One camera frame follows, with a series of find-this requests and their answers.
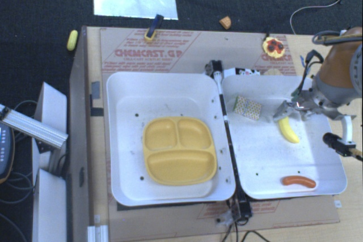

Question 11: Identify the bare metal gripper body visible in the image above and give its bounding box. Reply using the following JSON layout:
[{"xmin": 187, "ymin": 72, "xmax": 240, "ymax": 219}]
[{"xmin": 291, "ymin": 88, "xmax": 357, "ymax": 121}]

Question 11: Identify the yellow banana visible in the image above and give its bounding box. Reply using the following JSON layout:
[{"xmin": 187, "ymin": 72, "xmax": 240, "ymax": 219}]
[{"xmin": 277, "ymin": 116, "xmax": 301, "ymax": 145}]

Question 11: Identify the patterned small carton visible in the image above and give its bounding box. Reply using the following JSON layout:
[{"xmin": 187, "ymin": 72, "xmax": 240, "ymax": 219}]
[{"xmin": 233, "ymin": 95, "xmax": 263, "ymax": 121}]

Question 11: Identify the beige bread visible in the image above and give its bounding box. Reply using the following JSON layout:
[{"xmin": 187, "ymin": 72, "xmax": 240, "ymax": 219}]
[{"xmin": 263, "ymin": 68, "xmax": 285, "ymax": 77}]

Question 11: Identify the white plastic tray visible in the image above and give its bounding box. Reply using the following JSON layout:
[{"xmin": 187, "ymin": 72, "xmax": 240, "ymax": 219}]
[
  {"xmin": 221, "ymin": 74, "xmax": 348, "ymax": 201},
  {"xmin": 106, "ymin": 71, "xmax": 237, "ymax": 207}
]

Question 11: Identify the thin black and white rod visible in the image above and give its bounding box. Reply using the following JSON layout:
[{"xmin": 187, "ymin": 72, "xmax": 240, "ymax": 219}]
[{"xmin": 214, "ymin": 70, "xmax": 245, "ymax": 207}]

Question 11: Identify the yellow pizza slice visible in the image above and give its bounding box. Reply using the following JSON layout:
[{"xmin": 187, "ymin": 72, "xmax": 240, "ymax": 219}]
[{"xmin": 261, "ymin": 36, "xmax": 286, "ymax": 60}]

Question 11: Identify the orange sausage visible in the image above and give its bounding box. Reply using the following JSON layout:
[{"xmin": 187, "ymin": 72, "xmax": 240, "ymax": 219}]
[{"xmin": 281, "ymin": 175, "xmax": 317, "ymax": 189}]

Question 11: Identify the tan biscuit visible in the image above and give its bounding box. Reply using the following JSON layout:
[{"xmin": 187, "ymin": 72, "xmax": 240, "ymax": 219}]
[{"xmin": 218, "ymin": 15, "xmax": 233, "ymax": 30}]

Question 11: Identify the yellow divided plate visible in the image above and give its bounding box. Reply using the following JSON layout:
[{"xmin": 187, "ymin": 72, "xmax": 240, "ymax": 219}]
[{"xmin": 142, "ymin": 116, "xmax": 218, "ymax": 186}]

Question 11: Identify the brown cardboard board red print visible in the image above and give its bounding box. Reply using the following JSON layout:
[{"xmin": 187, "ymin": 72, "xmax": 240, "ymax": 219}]
[{"xmin": 99, "ymin": 27, "xmax": 341, "ymax": 239}]

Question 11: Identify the yellow oblong toy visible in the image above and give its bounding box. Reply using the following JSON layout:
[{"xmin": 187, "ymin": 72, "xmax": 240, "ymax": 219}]
[{"xmin": 66, "ymin": 29, "xmax": 79, "ymax": 52}]

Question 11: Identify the black cylinder on white bracket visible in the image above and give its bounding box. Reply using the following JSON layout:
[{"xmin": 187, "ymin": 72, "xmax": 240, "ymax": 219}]
[{"xmin": 322, "ymin": 114, "xmax": 357, "ymax": 158}]

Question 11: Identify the black block with thin wires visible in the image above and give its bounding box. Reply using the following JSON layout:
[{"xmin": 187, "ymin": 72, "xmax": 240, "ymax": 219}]
[
  {"xmin": 205, "ymin": 60, "xmax": 225, "ymax": 76},
  {"xmin": 226, "ymin": 197, "xmax": 254, "ymax": 222}
]

